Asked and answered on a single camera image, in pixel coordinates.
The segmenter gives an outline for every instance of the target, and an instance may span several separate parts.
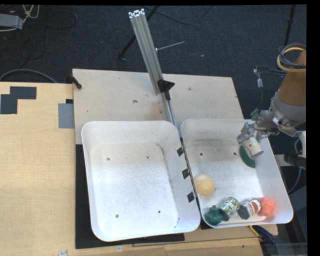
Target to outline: black bracket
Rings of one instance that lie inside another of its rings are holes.
[[[175,83],[174,82],[169,82],[163,79],[160,79],[158,81],[158,86],[159,86],[159,90],[161,93],[165,94],[165,98],[167,100],[171,100],[170,98],[170,94],[169,94],[169,90],[174,87]]]
[[[82,85],[77,81],[77,79],[74,76],[70,75],[70,74],[68,74],[68,76],[66,77],[65,83],[66,84],[75,84],[75,86],[78,89],[82,88]]]

